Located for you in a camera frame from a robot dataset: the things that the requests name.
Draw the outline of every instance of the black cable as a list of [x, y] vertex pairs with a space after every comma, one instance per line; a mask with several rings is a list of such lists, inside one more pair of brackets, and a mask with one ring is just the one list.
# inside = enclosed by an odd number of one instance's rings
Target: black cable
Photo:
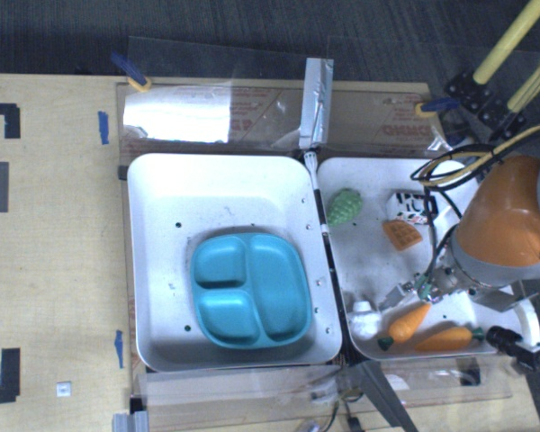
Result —
[[340, 408], [340, 403], [336, 402], [336, 404], [334, 405], [334, 409], [332, 410], [332, 416], [330, 417], [330, 421], [320, 432], [328, 432], [330, 430], [330, 428], [332, 427], [332, 424], [334, 424], [334, 421], [336, 420], [336, 415], [338, 414], [338, 408]]
[[454, 200], [452, 200], [445, 191], [439, 191], [439, 193], [440, 195], [444, 197], [444, 199], [452, 207], [452, 209], [454, 210], [454, 213], [456, 214], [456, 216], [458, 216], [458, 219], [460, 220], [462, 218], [462, 212], [458, 209], [458, 207], [456, 206], [456, 203], [454, 203]]
[[345, 402], [346, 402], [346, 403], [356, 403], [356, 402], [359, 401], [362, 397], [364, 397], [364, 393], [363, 393], [363, 392], [360, 392], [360, 394], [357, 395], [356, 397], [354, 397], [353, 399], [345, 399]]
[[[523, 146], [523, 145], [527, 144], [528, 142], [530, 142], [531, 140], [537, 139], [539, 137], [540, 137], [540, 130], [535, 132], [535, 133], [530, 134], [529, 136], [526, 136], [525, 138], [515, 142], [514, 144], [512, 144], [508, 148], [505, 148], [504, 150], [502, 150], [500, 152], [496, 152], [496, 153], [493, 152], [495, 147], [493, 147], [491, 144], [480, 144], [480, 143], [479, 144], [468, 144], [467, 146], [461, 146], [460, 148], [450, 150], [449, 152], [446, 152], [444, 155], [442, 155], [440, 158], [444, 158], [444, 157], [450, 157], [451, 158], [455, 154], [457, 154], [459, 152], [465, 152], [465, 151], [469, 151], [469, 152], [490, 152], [490, 153], [492, 153], [494, 158], [487, 161], [487, 162], [484, 162], [484, 164], [482, 164], [480, 166], [477, 166], [471, 173], [468, 173], [467, 175], [462, 176], [460, 179], [455, 180], [451, 184], [443, 185], [441, 187], [429, 186], [428, 189], [431, 190], [431, 191], [436, 191], [436, 192], [448, 191], [448, 190], [455, 189], [456, 187], [470, 181], [471, 179], [474, 179], [476, 176], [479, 176], [484, 171], [489, 170], [496, 163], [501, 162], [502, 159], [507, 154], [509, 154], [510, 152], [513, 152], [514, 150], [516, 150], [520, 146]], [[414, 171], [414, 173], [412, 173], [410, 175], [410, 179], [412, 181], [418, 181], [418, 182], [430, 182], [430, 181], [432, 181], [434, 179], [439, 179], [439, 178], [444, 177], [444, 176], [450, 176], [450, 175], [456, 173], [457, 171], [459, 171], [459, 170], [455, 170], [455, 171], [448, 172], [448, 173], [442, 173], [440, 175], [433, 175], [434, 170], [436, 170], [437, 167], [438, 167], [438, 166], [436, 166], [436, 168], [433, 168], [429, 172], [429, 174], [424, 175], [424, 176], [417, 176], [421, 171], [423, 171], [426, 167], [428, 167], [428, 165], [432, 164], [435, 161], [436, 160], [430, 160], [425, 165], [421, 166], [419, 169]]]
[[428, 219], [428, 231], [430, 234], [430, 246], [432, 248], [432, 259], [426, 269], [425, 275], [427, 277], [432, 276], [434, 272], [434, 266], [437, 261], [437, 239], [436, 239], [436, 226], [434, 225], [434, 216], [430, 210], [430, 191], [424, 188], [424, 211], [426, 212]]
[[352, 416], [352, 411], [350, 411], [350, 407], [348, 406], [348, 400], [344, 400], [344, 407], [346, 408], [346, 422], [350, 427], [350, 432], [364, 432], [360, 420]]
[[452, 237], [452, 234], [455, 231], [457, 226], [458, 226], [458, 224], [455, 224], [450, 229], [448, 229], [446, 234], [444, 234], [444, 236], [440, 240], [440, 243], [438, 244], [438, 247], [436, 248], [436, 252], [437, 252], [438, 255], [440, 255], [440, 253], [442, 252], [442, 250], [446, 246], [446, 242], [448, 241], [448, 239], [450, 239], [450, 237]]
[[[462, 184], [465, 184], [467, 183], [468, 181], [470, 181], [471, 179], [474, 179], [476, 176], [479, 176], [480, 174], [482, 174], [484, 171], [488, 171], [491, 169], [492, 166], [494, 166], [495, 164], [501, 162], [501, 160], [507, 155], [509, 154], [510, 152], [513, 152], [515, 149], [517, 149], [518, 147], [528, 143], [530, 140], [533, 140], [533, 139], [536, 139], [540, 137], [540, 130], [537, 131], [536, 133], [532, 133], [531, 135], [529, 136], [526, 136], [525, 138], [515, 142], [514, 144], [512, 144], [510, 147], [508, 148], [505, 148], [504, 150], [502, 150], [501, 152], [497, 152], [495, 154], [493, 154], [495, 156], [494, 159], [491, 159], [487, 162], [484, 162], [484, 164], [480, 165], [480, 166], [477, 166], [472, 172], [468, 173], [467, 175], [464, 175], [464, 176], [461, 176], [460, 179], [457, 179], [455, 180], [454, 182], [450, 183], [450, 184], [447, 184], [447, 185], [443, 185], [443, 186], [440, 186], [440, 187], [437, 187], [437, 186], [428, 186], [427, 189], [429, 191], [435, 191], [435, 192], [441, 192], [441, 191], [449, 191], [449, 190], [452, 190], [452, 189], [455, 189], [456, 187], [459, 187], [460, 185]], [[452, 156], [453, 155], [453, 151], [451, 152], [447, 152], [445, 154], [445, 156]], [[410, 175], [410, 179], [412, 179], [413, 181], [425, 181], [425, 182], [429, 182], [433, 179], [438, 179], [440, 177], [443, 177], [443, 176], [447, 176], [448, 174], [441, 174], [441, 175], [432, 175], [432, 173], [434, 172], [435, 168], [433, 168], [430, 173], [428, 175], [425, 175], [424, 177], [418, 177], [416, 176], [416, 174], [418, 174], [420, 171], [422, 171], [425, 167], [427, 167], [430, 163], [432, 163], [434, 160], [431, 160], [430, 162], [426, 163], [424, 166], [422, 166], [421, 168], [419, 168], [418, 170], [416, 170], [414, 173], [412, 173], [412, 175]]]

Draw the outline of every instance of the yellow pole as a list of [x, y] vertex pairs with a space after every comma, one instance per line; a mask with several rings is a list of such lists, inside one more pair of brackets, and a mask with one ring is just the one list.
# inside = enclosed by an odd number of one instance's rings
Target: yellow pole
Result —
[[472, 78], [478, 85], [486, 85], [512, 50], [520, 43], [540, 18], [540, 0], [530, 0], [486, 59], [474, 72]]
[[507, 107], [513, 113], [519, 113], [540, 93], [540, 67], [508, 99]]

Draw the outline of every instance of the white sink basin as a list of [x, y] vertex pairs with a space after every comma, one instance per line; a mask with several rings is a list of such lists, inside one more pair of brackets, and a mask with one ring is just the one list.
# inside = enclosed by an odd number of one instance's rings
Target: white sink basin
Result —
[[[288, 157], [147, 154], [128, 172], [139, 356], [150, 368], [323, 364], [342, 335], [310, 175]], [[279, 347], [232, 349], [200, 330], [190, 264], [204, 240], [262, 232], [290, 242], [303, 263], [310, 328]]]

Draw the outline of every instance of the gray carpet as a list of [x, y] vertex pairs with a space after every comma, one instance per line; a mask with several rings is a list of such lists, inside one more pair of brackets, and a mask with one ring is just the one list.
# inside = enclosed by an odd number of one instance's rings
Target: gray carpet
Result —
[[[527, 2], [0, 0], [0, 73], [119, 74], [110, 61], [116, 50], [149, 75], [222, 69], [234, 77], [301, 77], [301, 59], [328, 56], [335, 79], [425, 81], [440, 95], [452, 76], [477, 66]], [[164, 41], [181, 44], [172, 50]], [[210, 51], [193, 56], [189, 42]], [[220, 47], [248, 51], [221, 58]], [[251, 50], [273, 53], [260, 60]], [[539, 61], [540, 20], [493, 79], [495, 89], [506, 97]], [[525, 115], [540, 121], [540, 95]], [[540, 155], [540, 140], [528, 151]], [[540, 292], [538, 282], [527, 287]], [[540, 296], [535, 306], [540, 315]], [[540, 373], [528, 380], [540, 413]]]

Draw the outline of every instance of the black tape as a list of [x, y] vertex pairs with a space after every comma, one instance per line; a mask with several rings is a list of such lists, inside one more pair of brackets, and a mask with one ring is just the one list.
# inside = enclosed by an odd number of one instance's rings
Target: black tape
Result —
[[127, 165], [118, 166], [118, 179], [121, 181], [128, 181], [128, 168]]
[[2, 349], [0, 403], [16, 401], [20, 395], [20, 348]]
[[16, 104], [0, 103], [0, 115], [4, 116], [4, 138], [18, 140], [20, 138], [20, 109]]

